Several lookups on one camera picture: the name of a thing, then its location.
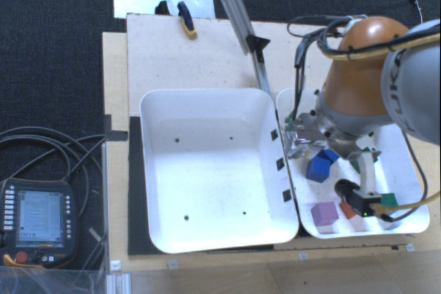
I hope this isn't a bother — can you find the green cube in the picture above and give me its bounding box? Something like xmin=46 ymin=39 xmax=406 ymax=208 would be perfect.
xmin=380 ymin=193 xmax=399 ymax=209
xmin=350 ymin=147 xmax=382 ymax=174

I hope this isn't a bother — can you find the black cylinder on white bracket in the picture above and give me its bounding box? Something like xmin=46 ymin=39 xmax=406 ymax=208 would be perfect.
xmin=334 ymin=150 xmax=384 ymax=218

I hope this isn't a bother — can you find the red cube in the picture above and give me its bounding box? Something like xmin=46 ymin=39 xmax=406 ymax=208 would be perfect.
xmin=338 ymin=200 xmax=369 ymax=232

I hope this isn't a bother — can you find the large blue cube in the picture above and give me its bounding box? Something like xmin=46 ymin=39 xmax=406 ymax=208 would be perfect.
xmin=305 ymin=156 xmax=332 ymax=184

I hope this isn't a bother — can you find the white plastic tray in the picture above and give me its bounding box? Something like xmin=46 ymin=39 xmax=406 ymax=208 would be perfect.
xmin=275 ymin=87 xmax=431 ymax=240
xmin=139 ymin=88 xmax=300 ymax=255

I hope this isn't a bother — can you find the thin black and white rod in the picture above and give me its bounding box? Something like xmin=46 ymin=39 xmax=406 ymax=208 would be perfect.
xmin=274 ymin=103 xmax=301 ymax=235

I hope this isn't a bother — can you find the purple cube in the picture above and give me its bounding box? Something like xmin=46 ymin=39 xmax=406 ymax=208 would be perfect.
xmin=310 ymin=201 xmax=340 ymax=235

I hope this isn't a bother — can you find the small blue cube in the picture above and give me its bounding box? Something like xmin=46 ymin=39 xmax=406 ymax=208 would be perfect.
xmin=317 ymin=148 xmax=340 ymax=165

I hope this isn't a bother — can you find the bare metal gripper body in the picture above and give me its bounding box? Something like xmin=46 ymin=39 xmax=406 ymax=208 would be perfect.
xmin=295 ymin=110 xmax=363 ymax=160

